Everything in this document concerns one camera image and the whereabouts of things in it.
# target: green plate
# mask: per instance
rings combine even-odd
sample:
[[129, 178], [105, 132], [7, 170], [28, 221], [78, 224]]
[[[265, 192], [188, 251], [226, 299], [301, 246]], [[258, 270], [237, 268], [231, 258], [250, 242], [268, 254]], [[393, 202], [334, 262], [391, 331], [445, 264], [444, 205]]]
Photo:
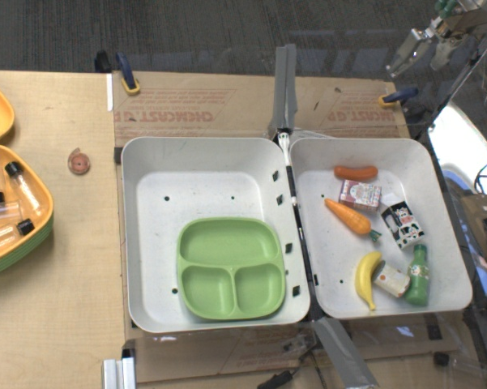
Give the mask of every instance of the green plate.
[[202, 318], [259, 318], [275, 312], [284, 300], [279, 238], [261, 220], [190, 222], [178, 237], [177, 269], [184, 302]]

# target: white tray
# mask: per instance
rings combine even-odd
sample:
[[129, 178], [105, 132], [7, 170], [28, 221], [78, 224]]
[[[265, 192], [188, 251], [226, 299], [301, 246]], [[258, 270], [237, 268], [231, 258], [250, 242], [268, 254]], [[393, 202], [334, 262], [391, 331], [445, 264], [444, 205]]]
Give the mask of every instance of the white tray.
[[[318, 303], [335, 318], [363, 318], [397, 314], [462, 310], [472, 299], [472, 285], [427, 150], [411, 139], [299, 139], [290, 150], [301, 222], [310, 254]], [[375, 165], [378, 176], [370, 183], [382, 195], [405, 198], [425, 232], [430, 269], [429, 304], [411, 306], [403, 298], [373, 286], [377, 306], [370, 311], [354, 287], [355, 268], [361, 256], [380, 250], [393, 267], [406, 270], [412, 246], [400, 250], [379, 214], [369, 216], [378, 242], [350, 231], [325, 206], [323, 197], [337, 199], [342, 180], [336, 165]]]
[[[289, 324], [308, 312], [310, 296], [281, 150], [267, 139], [155, 138], [122, 150], [130, 316], [151, 333]], [[282, 195], [282, 204], [277, 198]], [[262, 220], [278, 234], [284, 256], [283, 305], [263, 318], [206, 320], [183, 302], [177, 280], [177, 239], [204, 217]], [[286, 245], [292, 250], [286, 252]], [[298, 295], [293, 288], [299, 286]]]

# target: orange carrot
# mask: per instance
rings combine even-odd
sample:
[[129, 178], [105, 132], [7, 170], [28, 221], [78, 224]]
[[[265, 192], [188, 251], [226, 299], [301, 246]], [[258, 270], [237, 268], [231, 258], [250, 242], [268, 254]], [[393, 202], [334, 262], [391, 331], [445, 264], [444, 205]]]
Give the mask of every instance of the orange carrot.
[[371, 221], [350, 207], [335, 200], [324, 199], [324, 203], [342, 220], [354, 233], [366, 235], [371, 232]]
[[355, 169], [351, 167], [344, 167], [343, 165], [337, 165], [333, 168], [333, 173], [337, 177], [361, 182], [362, 180], [367, 180], [375, 177], [378, 174], [378, 169], [373, 165], [368, 165], [367, 167], [360, 167]]

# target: white can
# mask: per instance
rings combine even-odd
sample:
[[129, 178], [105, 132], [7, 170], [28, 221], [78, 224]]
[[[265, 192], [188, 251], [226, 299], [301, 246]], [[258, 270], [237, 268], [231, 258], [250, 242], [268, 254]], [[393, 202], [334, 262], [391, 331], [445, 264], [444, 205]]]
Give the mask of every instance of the white can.
[[407, 274], [387, 265], [385, 261], [380, 262], [376, 267], [372, 280], [378, 287], [397, 298], [403, 296], [411, 284], [411, 279]]

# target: yellow banana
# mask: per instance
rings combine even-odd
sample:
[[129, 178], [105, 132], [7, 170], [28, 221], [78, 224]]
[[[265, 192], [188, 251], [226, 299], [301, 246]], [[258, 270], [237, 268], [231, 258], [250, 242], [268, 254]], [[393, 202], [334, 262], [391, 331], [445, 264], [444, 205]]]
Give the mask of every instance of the yellow banana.
[[357, 294], [365, 300], [374, 310], [376, 305], [373, 302], [373, 290], [371, 286], [371, 276], [374, 269], [382, 261], [382, 252], [373, 250], [364, 255], [357, 265], [355, 272], [355, 290]]

